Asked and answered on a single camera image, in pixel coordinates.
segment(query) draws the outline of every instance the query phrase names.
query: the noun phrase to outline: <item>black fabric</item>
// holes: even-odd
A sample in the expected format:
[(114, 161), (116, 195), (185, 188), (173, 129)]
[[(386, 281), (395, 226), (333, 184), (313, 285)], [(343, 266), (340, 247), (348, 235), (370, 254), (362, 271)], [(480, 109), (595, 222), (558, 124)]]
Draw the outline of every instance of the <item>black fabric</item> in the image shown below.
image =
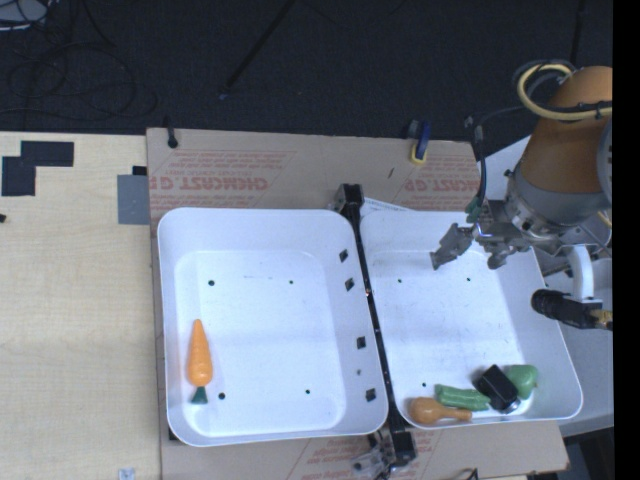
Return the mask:
[[(0, 129), (142, 134), (175, 128), (470, 140), (469, 115), (518, 105), (512, 76), (568, 60), (581, 0), (52, 0), (43, 25), (0, 32)], [(577, 67), (612, 65), (613, 0), (584, 0)], [(485, 125), (485, 154), (528, 135)]]

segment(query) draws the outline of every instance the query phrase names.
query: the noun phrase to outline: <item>green toy vegetable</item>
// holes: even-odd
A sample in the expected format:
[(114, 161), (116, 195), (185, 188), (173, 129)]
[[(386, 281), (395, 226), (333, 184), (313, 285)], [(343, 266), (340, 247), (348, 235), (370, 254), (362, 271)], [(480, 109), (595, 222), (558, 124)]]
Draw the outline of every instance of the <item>green toy vegetable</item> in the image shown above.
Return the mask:
[(459, 389), (436, 384), (436, 398), (442, 405), (470, 411), (486, 411), (491, 399), (475, 389)]
[(531, 364), (514, 364), (509, 367), (506, 376), (518, 388), (518, 396), (526, 400), (536, 387), (538, 369)]

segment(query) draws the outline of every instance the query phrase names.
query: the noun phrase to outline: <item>white tray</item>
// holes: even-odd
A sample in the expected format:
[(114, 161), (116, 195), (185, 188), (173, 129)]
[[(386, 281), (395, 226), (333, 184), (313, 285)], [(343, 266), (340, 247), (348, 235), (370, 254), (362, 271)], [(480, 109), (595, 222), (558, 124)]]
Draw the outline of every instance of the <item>white tray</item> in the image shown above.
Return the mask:
[(361, 234), (385, 344), (393, 392), (404, 418), (434, 386), (473, 388), (493, 364), (533, 364), (538, 386), (508, 414), (476, 411), (470, 422), (444, 419), (423, 428), (518, 420), (565, 419), (582, 406), (582, 390), (557, 321), (536, 313), (531, 295), (544, 288), (533, 251), (516, 253), (497, 270), (476, 242), (453, 262), (433, 270), (429, 253), (464, 213), (376, 211)]
[[(161, 219), (158, 246), (167, 416), (178, 439), (214, 446), (382, 426), (388, 401), (346, 219), (180, 208)], [(214, 367), (205, 405), (190, 403), (186, 378), (197, 318)]]

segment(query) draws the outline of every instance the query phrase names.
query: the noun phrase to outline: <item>toy carrot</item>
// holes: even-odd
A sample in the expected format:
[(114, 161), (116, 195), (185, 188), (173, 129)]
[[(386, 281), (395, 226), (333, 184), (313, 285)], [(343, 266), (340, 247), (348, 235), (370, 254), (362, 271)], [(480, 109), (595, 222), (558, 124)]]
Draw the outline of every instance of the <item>toy carrot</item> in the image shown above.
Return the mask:
[(207, 399), (205, 386), (213, 379), (213, 363), (211, 362), (207, 335), (204, 333), (204, 327), (200, 319), (194, 320), (191, 331), (187, 378), (197, 388), (191, 403), (206, 404), (209, 400)]

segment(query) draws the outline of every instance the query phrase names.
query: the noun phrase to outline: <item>light wood surface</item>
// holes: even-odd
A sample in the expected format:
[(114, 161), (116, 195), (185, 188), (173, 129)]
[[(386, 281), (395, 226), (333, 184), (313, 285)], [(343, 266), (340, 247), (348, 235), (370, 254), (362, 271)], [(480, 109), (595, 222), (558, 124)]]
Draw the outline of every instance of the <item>light wood surface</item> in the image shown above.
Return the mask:
[(143, 136), (0, 134), (75, 142), (36, 195), (0, 197), (0, 477), (160, 478), (148, 226), (118, 224), (117, 176)]

